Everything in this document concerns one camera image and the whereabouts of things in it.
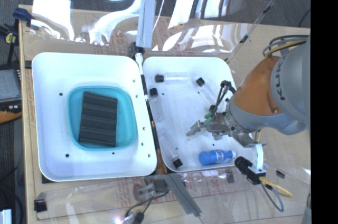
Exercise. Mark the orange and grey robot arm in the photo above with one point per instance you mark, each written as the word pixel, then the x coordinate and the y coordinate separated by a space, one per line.
pixel 264 101

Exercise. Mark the clear plastic bottle black cap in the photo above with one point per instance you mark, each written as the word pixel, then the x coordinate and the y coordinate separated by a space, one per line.
pixel 177 163
pixel 159 78
pixel 200 82
pixel 153 92

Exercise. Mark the brown cardboard board red print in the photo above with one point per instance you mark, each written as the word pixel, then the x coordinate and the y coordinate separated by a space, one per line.
pixel 285 154

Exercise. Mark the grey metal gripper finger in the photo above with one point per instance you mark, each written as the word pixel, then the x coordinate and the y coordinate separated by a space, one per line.
pixel 194 132
pixel 198 124

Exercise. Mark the white plastic tray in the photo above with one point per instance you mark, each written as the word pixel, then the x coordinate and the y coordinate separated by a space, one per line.
pixel 185 104
pixel 52 117

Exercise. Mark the black ribbed foam block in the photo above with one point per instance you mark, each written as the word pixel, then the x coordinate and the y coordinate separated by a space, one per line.
pixel 99 118

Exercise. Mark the light blue plate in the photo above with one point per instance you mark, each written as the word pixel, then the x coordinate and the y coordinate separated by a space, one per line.
pixel 126 122

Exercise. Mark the blue bottle white cap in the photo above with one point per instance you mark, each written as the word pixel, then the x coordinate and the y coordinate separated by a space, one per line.
pixel 211 157

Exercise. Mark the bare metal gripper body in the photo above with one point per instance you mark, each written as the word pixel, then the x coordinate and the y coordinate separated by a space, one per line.
pixel 220 123

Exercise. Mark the black cylinder on white bracket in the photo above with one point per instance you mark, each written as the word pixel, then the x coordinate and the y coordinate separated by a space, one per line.
pixel 248 166

